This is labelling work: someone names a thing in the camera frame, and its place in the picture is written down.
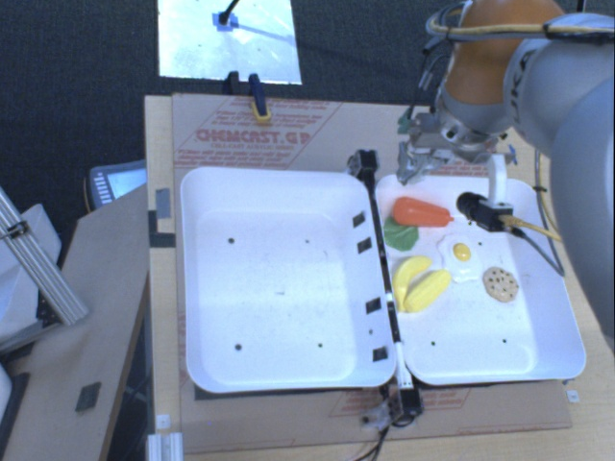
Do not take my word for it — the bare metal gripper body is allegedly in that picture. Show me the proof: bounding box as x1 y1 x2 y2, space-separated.
406 111 501 165

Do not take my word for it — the orange carrot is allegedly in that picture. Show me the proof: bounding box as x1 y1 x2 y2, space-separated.
392 196 455 230

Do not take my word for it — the green lettuce leaf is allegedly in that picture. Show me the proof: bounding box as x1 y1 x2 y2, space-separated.
382 215 420 253

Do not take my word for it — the white fried egg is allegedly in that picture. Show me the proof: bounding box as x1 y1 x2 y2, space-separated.
435 233 483 284

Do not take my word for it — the thin black and white rod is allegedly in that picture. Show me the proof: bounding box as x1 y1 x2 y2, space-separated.
360 169 409 393

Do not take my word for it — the yellow banana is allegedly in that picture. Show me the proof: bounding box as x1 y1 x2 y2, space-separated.
392 255 454 314

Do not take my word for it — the brown cardboard board red print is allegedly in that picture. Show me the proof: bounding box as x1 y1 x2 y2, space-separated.
170 92 574 455

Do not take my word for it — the brown chocolate chip biscuit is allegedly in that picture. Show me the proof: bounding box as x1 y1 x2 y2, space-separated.
482 266 521 303

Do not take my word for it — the white plastic tray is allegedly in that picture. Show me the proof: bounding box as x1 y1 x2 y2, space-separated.
375 173 588 387
180 166 399 395

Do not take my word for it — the black block with thin wires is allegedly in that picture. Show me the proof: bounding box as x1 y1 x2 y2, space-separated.
360 384 426 430
346 148 380 178

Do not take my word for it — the black cylinder on white bracket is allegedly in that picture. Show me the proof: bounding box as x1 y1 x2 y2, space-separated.
455 154 515 233

